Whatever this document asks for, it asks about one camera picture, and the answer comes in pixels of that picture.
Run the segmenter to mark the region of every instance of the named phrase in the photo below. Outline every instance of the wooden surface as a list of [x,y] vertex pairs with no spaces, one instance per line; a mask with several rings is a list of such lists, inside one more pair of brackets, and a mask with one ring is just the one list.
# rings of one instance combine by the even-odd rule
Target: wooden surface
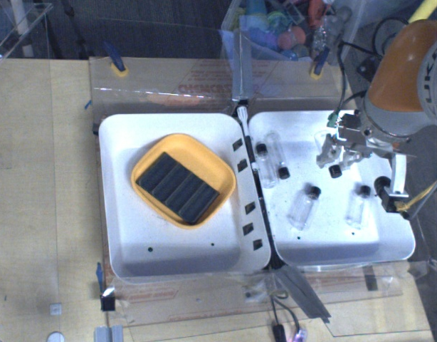
[[[99,182],[88,62],[9,60],[0,67],[0,339],[93,341],[107,323]],[[294,309],[309,341],[432,341],[405,262],[392,296],[327,305],[331,323]],[[50,305],[60,303],[60,315]],[[280,312],[287,335],[289,315]],[[126,326],[125,342],[273,341],[269,311]]]

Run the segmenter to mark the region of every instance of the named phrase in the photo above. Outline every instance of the yellow pole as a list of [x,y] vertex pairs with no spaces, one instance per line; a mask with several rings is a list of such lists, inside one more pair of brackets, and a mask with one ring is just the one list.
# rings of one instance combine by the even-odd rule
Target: yellow pole
[[409,23],[413,23],[420,19],[427,19],[436,8],[437,0],[424,0],[409,19]]

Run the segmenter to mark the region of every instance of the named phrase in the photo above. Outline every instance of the transparent vial with black cap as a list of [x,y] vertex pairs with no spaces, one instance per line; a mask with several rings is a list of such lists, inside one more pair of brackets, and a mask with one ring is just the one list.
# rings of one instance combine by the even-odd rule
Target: transparent vial with black cap
[[270,161],[268,148],[266,144],[259,142],[256,144],[255,149],[261,186],[265,189],[270,189],[277,185],[278,178],[275,174],[273,164]]
[[290,177],[287,160],[280,143],[280,136],[277,132],[269,132],[265,137],[265,142],[268,146],[269,156],[277,170],[277,176],[282,179]]
[[288,215],[288,219],[294,228],[300,231],[309,228],[320,194],[321,189],[316,186],[311,186],[307,190],[298,193],[293,208]]
[[363,229],[367,225],[364,213],[370,198],[370,187],[362,185],[358,190],[354,190],[349,198],[345,221],[355,229]]

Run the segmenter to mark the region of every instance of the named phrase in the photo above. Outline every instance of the black bottle cap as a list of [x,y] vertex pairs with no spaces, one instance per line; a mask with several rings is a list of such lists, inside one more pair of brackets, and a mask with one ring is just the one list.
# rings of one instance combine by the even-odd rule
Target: black bottle cap
[[257,155],[267,155],[268,154],[268,148],[264,143],[258,143],[256,145],[256,153]]
[[333,179],[337,179],[342,176],[342,170],[339,165],[333,165],[330,167],[330,174]]
[[290,171],[288,171],[288,167],[279,168],[278,177],[282,180],[288,179],[290,177]]
[[361,195],[362,197],[369,197],[370,196],[370,187],[368,187],[367,185],[362,185],[359,188],[359,195]]
[[309,190],[309,196],[312,199],[318,199],[320,197],[320,194],[321,194],[321,189],[319,187],[312,186]]

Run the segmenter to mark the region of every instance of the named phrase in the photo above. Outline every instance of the black object in yellow tray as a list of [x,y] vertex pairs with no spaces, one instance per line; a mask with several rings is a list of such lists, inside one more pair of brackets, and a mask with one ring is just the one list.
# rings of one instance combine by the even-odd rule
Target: black object in yellow tray
[[163,218],[192,229],[219,210],[236,187],[236,178],[233,170],[200,142],[173,134],[137,163],[132,186]]

